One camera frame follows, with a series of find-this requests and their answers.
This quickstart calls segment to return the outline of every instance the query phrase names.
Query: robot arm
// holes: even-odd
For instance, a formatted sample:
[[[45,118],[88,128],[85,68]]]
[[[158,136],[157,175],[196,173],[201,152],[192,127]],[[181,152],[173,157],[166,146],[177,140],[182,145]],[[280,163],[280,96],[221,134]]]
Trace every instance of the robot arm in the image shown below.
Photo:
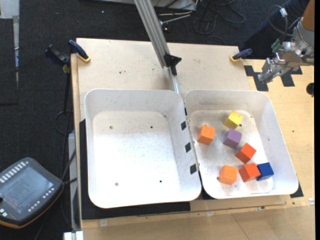
[[[310,0],[302,18],[293,30],[291,41],[282,42],[275,56],[266,59],[258,78],[261,83],[266,84],[272,82],[276,76],[298,70],[299,66],[314,65],[314,61],[315,0]]]

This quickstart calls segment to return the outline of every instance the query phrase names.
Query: toy block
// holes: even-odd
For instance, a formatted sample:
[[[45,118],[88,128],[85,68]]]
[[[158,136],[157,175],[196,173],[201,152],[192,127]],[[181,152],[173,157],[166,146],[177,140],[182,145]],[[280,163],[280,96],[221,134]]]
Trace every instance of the toy block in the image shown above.
[[[227,119],[223,122],[223,124],[230,129],[236,129],[243,118],[244,117],[242,115],[239,115],[237,112],[232,111]]]
[[[246,143],[235,156],[246,164],[252,159],[256,152],[257,151],[250,144]]]
[[[197,141],[203,144],[210,145],[215,138],[216,129],[207,125],[202,125],[198,133]]]
[[[261,175],[256,178],[257,181],[269,179],[272,175],[275,174],[269,162],[260,163],[257,165],[257,167],[261,173]]]
[[[239,173],[243,182],[252,181],[261,175],[257,165],[254,162],[241,167],[239,169]]]
[[[224,136],[223,144],[235,149],[240,143],[242,133],[234,129],[229,129]]]
[[[219,172],[219,182],[232,185],[237,181],[238,169],[230,165],[224,165]]]

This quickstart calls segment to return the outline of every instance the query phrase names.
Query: black carpet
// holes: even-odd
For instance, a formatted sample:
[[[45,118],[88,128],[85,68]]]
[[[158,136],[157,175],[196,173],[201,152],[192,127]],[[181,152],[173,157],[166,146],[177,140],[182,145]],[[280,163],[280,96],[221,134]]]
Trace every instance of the black carpet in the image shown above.
[[[203,0],[198,12],[174,21],[165,38],[167,42],[240,46],[266,18],[269,6],[286,1],[229,0],[230,5],[221,5],[226,0]],[[156,11],[171,12],[160,8]],[[206,19],[212,20],[200,17],[205,12]],[[168,19],[172,16],[161,16],[162,21]],[[64,107],[66,74],[46,58],[46,48],[53,44],[68,54],[70,39],[148,41],[149,38],[135,5],[88,0],[20,0],[19,29],[18,103],[0,105],[0,171],[30,156],[60,177],[68,154],[63,163],[64,136],[55,128],[55,117]],[[67,120],[68,114],[58,118],[61,131],[65,130]],[[72,129],[70,122],[67,133]],[[71,231],[66,222],[70,220],[68,192],[63,193],[61,200],[63,205],[60,200],[54,205],[39,239],[61,240],[64,232]],[[0,226],[0,239],[33,240],[44,218],[45,215],[23,229]]]
[[[0,105],[18,102],[14,22],[0,19]]]

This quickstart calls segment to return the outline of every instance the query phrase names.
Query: yellow cube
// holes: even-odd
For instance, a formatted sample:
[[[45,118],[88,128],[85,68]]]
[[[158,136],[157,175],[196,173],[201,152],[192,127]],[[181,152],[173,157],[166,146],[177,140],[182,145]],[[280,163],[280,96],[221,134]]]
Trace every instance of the yellow cube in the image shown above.
[[[230,129],[236,129],[244,117],[237,112],[232,111],[228,118],[224,121],[224,125]]]

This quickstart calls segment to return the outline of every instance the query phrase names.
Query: wooden table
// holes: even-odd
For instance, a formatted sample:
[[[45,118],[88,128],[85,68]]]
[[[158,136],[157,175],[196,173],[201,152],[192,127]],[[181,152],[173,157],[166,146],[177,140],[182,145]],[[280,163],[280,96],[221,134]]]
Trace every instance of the wooden table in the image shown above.
[[[150,42],[78,38],[92,57],[86,64],[71,55],[71,78],[80,189],[79,122],[85,119],[84,96],[94,88],[170,89],[166,69],[160,67]],[[244,65],[260,72],[263,60],[231,63],[235,46],[168,44],[177,65],[181,96],[191,90],[256,90]],[[304,196],[258,196],[198,199],[191,211],[148,216],[80,220],[85,239],[315,239],[314,98],[307,85],[314,82],[314,67],[293,75],[294,87],[284,87],[280,77],[268,84],[280,129]]]

